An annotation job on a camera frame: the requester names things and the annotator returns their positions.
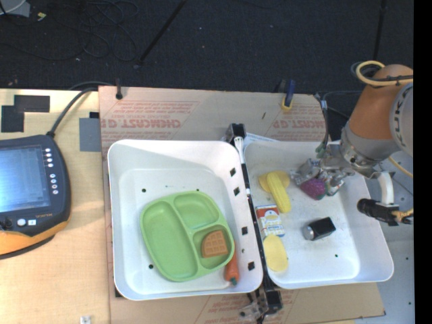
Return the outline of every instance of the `orange toy carrot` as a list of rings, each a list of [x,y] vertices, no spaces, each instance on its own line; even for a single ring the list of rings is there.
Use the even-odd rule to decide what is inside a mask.
[[[236,245],[234,245],[234,254],[231,260],[225,266],[225,280],[230,281],[235,286],[240,279],[237,265]]]

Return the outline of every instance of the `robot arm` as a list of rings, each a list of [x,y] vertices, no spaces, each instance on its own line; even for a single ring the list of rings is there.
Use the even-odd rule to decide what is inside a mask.
[[[375,74],[366,77],[371,66]],[[377,61],[366,61],[356,66],[356,75],[366,86],[342,129],[341,140],[317,149],[318,159],[309,159],[294,179],[301,185],[311,178],[321,178],[328,195],[335,194],[344,184],[344,178],[355,173],[377,179],[381,200],[362,199],[358,210],[391,225],[410,223],[394,204],[390,175],[376,170],[375,166],[396,151],[403,150],[413,156],[413,71],[403,65],[384,66]]]

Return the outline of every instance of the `display screen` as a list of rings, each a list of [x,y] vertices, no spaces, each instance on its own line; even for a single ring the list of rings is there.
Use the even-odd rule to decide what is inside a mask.
[[[49,205],[42,149],[0,149],[0,213]]]

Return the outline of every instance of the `green plate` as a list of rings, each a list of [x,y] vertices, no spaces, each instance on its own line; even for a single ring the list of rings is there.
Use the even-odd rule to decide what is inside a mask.
[[[189,281],[214,272],[234,253],[234,239],[225,217],[203,192],[181,192],[150,202],[141,212],[140,226],[155,266],[172,281]],[[201,244],[215,230],[223,232],[228,253],[204,258]]]

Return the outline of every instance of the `brown toy waffle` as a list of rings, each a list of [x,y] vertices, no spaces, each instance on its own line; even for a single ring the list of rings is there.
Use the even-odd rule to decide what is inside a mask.
[[[227,242],[221,230],[214,230],[208,233],[202,240],[201,254],[203,258],[220,256],[227,253]]]

